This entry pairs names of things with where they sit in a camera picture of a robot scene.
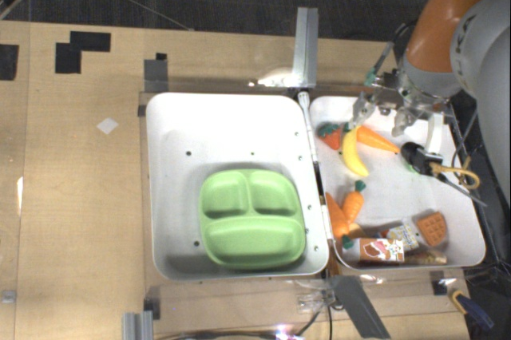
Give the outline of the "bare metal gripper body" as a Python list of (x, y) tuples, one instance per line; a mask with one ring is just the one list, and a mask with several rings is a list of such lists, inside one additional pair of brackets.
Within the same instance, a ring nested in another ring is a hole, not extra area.
[(373, 93), (366, 96), (365, 118), (375, 110), (388, 115), (401, 109), (411, 118), (429, 118), (442, 113), (450, 99), (450, 75), (421, 69), (394, 69), (376, 76)]

